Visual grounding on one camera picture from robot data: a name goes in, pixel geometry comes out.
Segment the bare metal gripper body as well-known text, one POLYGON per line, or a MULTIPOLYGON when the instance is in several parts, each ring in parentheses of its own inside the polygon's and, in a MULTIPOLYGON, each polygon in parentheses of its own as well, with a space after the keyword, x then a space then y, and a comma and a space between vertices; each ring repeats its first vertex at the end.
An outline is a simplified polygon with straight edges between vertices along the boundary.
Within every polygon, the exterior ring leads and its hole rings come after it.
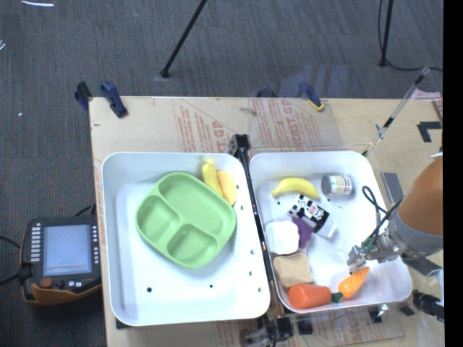
POLYGON ((402 237, 389 228, 381 234, 374 230, 361 243, 361 250, 366 260, 376 260, 378 263, 393 261, 402 253, 402 237))

